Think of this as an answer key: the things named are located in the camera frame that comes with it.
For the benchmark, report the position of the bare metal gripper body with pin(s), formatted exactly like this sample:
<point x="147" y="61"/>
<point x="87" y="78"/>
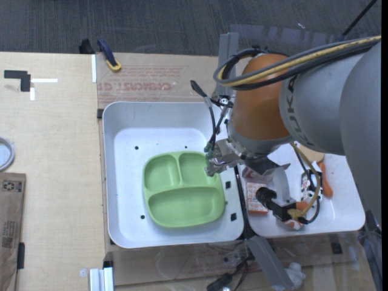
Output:
<point x="228" y="152"/>

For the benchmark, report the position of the green divided plate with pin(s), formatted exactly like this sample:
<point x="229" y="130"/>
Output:
<point x="182" y="199"/>

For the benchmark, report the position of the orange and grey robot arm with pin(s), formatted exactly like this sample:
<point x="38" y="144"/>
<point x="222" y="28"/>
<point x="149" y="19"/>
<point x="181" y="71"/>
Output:
<point x="321" y="108"/>

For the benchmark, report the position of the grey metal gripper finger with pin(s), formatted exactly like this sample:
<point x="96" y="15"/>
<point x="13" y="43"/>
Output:
<point x="221" y="166"/>
<point x="210" y="169"/>

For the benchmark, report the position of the brown cardboard board, red print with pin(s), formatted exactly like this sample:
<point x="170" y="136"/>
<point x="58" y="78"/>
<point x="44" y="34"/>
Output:
<point x="145" y="83"/>

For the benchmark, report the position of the brown paper envelope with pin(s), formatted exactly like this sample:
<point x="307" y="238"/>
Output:
<point x="10" y="223"/>

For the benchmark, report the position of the white plastic tray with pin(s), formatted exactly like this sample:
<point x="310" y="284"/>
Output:
<point x="342" y="211"/>
<point x="127" y="177"/>

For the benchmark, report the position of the red and white packet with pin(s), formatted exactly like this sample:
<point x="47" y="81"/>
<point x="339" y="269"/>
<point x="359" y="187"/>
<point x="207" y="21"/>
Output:
<point x="250" y="174"/>

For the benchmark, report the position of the black and white packet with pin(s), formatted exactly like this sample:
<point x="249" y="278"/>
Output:
<point x="306" y="183"/>

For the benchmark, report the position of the black cylinder on white bracket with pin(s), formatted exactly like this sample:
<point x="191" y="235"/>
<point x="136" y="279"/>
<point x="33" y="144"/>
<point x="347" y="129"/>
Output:
<point x="280" y="189"/>

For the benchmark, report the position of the orange and white carton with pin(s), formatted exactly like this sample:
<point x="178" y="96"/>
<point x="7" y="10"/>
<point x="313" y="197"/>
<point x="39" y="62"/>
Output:
<point x="253" y="199"/>

